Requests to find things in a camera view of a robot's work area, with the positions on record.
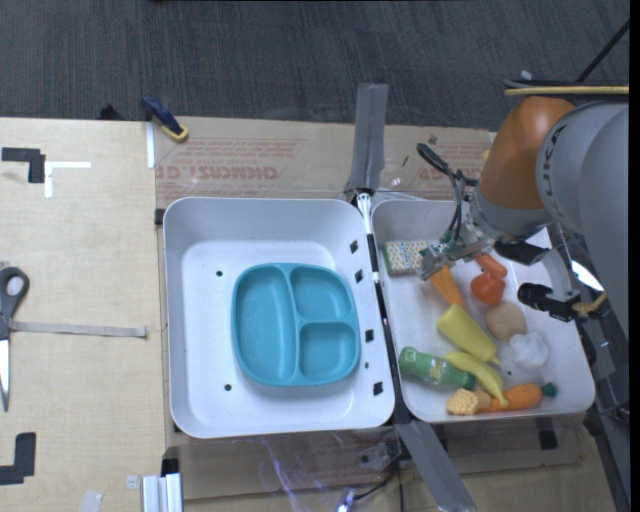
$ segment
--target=gray strap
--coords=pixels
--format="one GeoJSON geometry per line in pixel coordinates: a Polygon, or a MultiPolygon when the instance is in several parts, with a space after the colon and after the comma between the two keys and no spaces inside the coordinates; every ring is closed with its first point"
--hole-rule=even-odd
{"type": "Polygon", "coordinates": [[[104,325],[46,324],[11,320],[9,327],[14,331],[23,332],[87,334],[90,336],[116,336],[120,338],[144,338],[147,335],[147,328],[144,325],[142,327],[108,327],[104,325]]]}

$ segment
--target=scissors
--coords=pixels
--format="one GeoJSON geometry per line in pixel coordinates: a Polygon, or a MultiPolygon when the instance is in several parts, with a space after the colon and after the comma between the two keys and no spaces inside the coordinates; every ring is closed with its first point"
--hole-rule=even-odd
{"type": "Polygon", "coordinates": [[[28,290],[29,278],[22,270],[0,270],[0,388],[4,412],[9,410],[9,322],[28,290]]]}

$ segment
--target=white tray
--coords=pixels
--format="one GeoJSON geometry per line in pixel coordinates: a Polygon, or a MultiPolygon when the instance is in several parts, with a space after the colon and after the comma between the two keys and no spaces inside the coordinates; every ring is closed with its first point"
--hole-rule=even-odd
{"type": "Polygon", "coordinates": [[[169,206],[163,225],[170,404],[183,432],[223,438],[371,428],[389,419],[394,393],[387,349],[363,219],[353,206],[185,198],[169,206]],[[349,376],[278,388],[244,374],[232,346],[233,286],[244,270],[263,263],[321,265],[346,280],[361,338],[360,360],[349,376]]]}
{"type": "MultiPolygon", "coordinates": [[[[458,350],[435,327],[437,318],[448,304],[430,283],[420,281],[415,274],[389,276],[380,250],[385,242],[396,240],[427,240],[437,243],[449,225],[453,208],[451,201],[388,200],[379,203],[373,210],[372,225],[378,246],[380,280],[398,354],[405,346],[413,346],[417,350],[438,356],[458,350]]],[[[549,247],[549,238],[544,231],[529,241],[534,245],[549,247]]],[[[508,345],[494,339],[501,361],[499,373],[505,387],[527,381],[540,384],[553,382],[558,389],[557,396],[553,399],[543,398],[541,405],[534,409],[461,417],[450,415],[445,410],[444,404],[452,393],[451,389],[443,390],[420,381],[402,379],[402,394],[407,407],[417,418],[431,423],[585,411],[595,398],[595,386],[575,324],[555,320],[548,313],[522,305],[516,298],[518,287],[524,282],[551,285],[544,266],[537,264],[527,267],[502,259],[495,252],[492,255],[509,270],[504,300],[520,306],[529,331],[542,333],[551,349],[549,361],[543,368],[523,370],[510,360],[512,358],[508,345]]],[[[480,273],[479,265],[475,261],[464,263],[460,260],[452,268],[452,273],[469,313],[484,326],[484,312],[488,306],[475,299],[469,289],[471,279],[480,273]]]]}

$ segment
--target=black bracket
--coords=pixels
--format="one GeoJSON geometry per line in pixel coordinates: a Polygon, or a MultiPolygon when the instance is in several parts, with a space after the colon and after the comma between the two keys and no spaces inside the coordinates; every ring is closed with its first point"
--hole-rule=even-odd
{"type": "Polygon", "coordinates": [[[33,476],[36,468],[36,435],[25,432],[16,436],[13,466],[0,466],[0,485],[24,483],[25,476],[33,476]]]}
{"type": "Polygon", "coordinates": [[[29,183],[44,183],[45,157],[39,149],[2,148],[4,162],[29,162],[29,183]]]}

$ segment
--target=green bottle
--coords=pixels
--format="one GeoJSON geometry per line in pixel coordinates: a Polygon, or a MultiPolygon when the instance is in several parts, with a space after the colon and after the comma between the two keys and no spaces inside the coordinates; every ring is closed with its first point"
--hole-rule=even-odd
{"type": "Polygon", "coordinates": [[[417,377],[438,386],[451,386],[472,389],[476,378],[469,372],[463,372],[454,367],[446,359],[424,352],[418,352],[413,347],[405,347],[398,358],[400,374],[417,377]]]}

